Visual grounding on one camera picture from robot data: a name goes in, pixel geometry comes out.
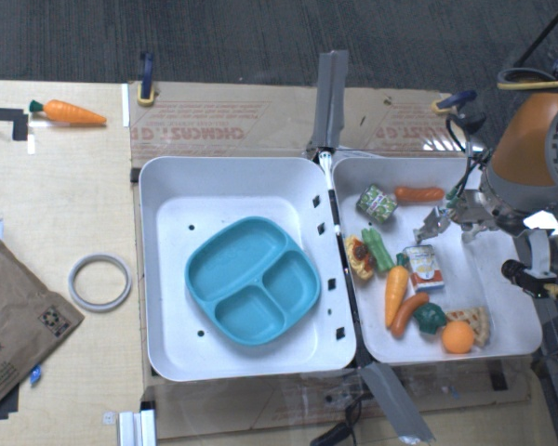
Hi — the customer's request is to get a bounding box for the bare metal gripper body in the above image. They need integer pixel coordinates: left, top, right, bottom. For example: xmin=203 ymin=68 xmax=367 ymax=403
xmin=447 ymin=188 xmax=513 ymax=232

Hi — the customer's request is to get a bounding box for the short orange sausage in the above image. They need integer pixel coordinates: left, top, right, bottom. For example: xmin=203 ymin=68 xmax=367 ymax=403
xmin=393 ymin=185 xmax=446 ymax=203

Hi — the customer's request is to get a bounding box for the white and orange carton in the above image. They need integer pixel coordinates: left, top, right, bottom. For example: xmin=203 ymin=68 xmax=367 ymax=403
xmin=402 ymin=243 xmax=446 ymax=294

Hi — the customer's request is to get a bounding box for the white plastic tray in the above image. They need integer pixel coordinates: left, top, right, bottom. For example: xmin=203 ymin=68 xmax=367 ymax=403
xmin=138 ymin=155 xmax=358 ymax=383
xmin=330 ymin=156 xmax=544 ymax=367

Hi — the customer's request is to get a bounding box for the green asparagus bundle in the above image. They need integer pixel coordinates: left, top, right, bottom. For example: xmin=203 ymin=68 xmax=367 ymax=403
xmin=360 ymin=227 xmax=396 ymax=274

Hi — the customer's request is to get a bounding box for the orange carrot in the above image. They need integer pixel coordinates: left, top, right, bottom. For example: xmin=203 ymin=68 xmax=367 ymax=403
xmin=383 ymin=252 xmax=411 ymax=329
xmin=28 ymin=98 xmax=109 ymax=127

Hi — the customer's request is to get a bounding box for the yellow spaghetti toy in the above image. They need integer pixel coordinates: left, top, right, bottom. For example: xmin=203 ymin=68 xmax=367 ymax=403
xmin=343 ymin=234 xmax=377 ymax=282

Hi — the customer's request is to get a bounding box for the pizza slice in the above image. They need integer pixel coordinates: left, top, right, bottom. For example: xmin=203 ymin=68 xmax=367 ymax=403
xmin=445 ymin=306 xmax=492 ymax=348

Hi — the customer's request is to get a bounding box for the green broccoli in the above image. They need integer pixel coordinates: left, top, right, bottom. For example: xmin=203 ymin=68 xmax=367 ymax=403
xmin=412 ymin=301 xmax=448 ymax=335

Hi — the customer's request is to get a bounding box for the long orange sausage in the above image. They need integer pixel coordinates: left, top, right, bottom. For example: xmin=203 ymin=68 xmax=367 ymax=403
xmin=389 ymin=291 xmax=431 ymax=340

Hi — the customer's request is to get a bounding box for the orange ball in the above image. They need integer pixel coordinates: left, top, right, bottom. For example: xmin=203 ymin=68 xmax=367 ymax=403
xmin=441 ymin=320 xmax=476 ymax=356

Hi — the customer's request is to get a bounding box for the blue divided plate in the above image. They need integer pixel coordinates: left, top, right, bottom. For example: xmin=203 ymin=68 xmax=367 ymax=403
xmin=183 ymin=216 xmax=323 ymax=348

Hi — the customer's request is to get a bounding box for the brown cardboard board red print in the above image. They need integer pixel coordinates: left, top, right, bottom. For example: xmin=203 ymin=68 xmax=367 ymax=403
xmin=127 ymin=80 xmax=546 ymax=441

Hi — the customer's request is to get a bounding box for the black cylinder on white bracket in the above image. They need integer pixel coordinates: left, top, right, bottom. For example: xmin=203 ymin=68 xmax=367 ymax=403
xmin=500 ymin=209 xmax=558 ymax=299

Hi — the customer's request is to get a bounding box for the white ring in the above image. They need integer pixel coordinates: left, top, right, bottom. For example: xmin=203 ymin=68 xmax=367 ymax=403
xmin=67 ymin=253 xmax=134 ymax=314

